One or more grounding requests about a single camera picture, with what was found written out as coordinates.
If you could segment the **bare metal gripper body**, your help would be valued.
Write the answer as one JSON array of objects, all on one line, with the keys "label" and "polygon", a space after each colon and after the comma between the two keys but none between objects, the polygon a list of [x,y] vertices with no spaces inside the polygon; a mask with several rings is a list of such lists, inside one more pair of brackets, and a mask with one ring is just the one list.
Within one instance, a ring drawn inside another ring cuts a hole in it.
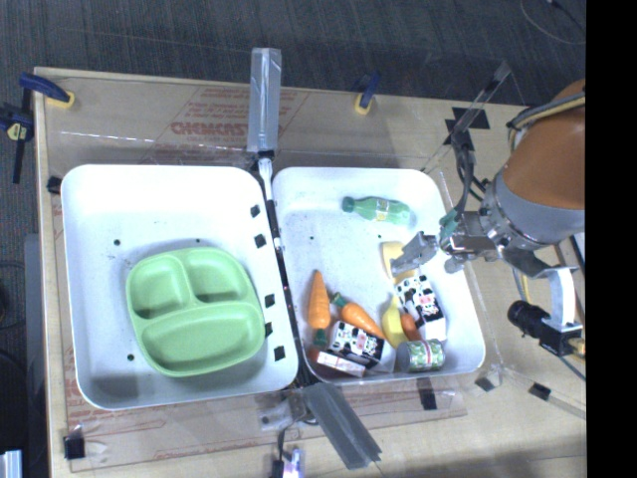
[{"label": "bare metal gripper body", "polygon": [[486,192],[477,211],[452,209],[439,224],[439,247],[450,256],[445,264],[448,273],[478,258],[502,260],[521,273],[543,271],[543,262],[535,255],[541,243],[506,215],[496,191]]}]

